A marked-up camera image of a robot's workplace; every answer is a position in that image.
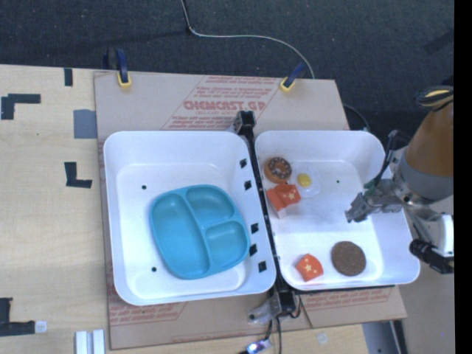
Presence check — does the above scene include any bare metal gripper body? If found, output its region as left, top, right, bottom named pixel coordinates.
left=367, top=178, right=443, bottom=223

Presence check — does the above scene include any white plastic tray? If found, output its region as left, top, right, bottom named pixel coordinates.
left=254, top=129, right=422, bottom=292
left=103, top=130, right=278, bottom=307

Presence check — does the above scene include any round brown biscuit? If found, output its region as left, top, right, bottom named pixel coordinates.
left=330, top=240, right=367, bottom=277

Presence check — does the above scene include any white and yellow fried egg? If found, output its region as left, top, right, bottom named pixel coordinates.
left=294, top=162, right=322, bottom=199

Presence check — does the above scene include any small orange packet with stars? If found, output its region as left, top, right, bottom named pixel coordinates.
left=294, top=253, right=325, bottom=283

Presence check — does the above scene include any orange carton with yellow stars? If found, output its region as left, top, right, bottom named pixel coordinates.
left=265, top=183, right=302, bottom=220

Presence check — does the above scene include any thin black rod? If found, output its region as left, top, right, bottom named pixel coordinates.
left=244, top=131, right=288, bottom=291

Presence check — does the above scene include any brown sprinkled doughnut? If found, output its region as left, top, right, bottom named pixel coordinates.
left=263, top=156, right=294, bottom=184

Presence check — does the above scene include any blue divided plate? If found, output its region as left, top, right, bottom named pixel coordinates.
left=148, top=184, right=251, bottom=281

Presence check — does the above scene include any brown cardboard board red print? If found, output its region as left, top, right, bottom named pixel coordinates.
left=92, top=70, right=409, bottom=350

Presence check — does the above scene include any black cylinder on white bracket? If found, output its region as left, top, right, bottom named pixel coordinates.
left=409, top=213, right=455, bottom=274

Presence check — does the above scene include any black block with thin wires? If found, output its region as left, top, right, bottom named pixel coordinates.
left=234, top=110, right=257, bottom=136
left=269, top=286, right=300, bottom=317

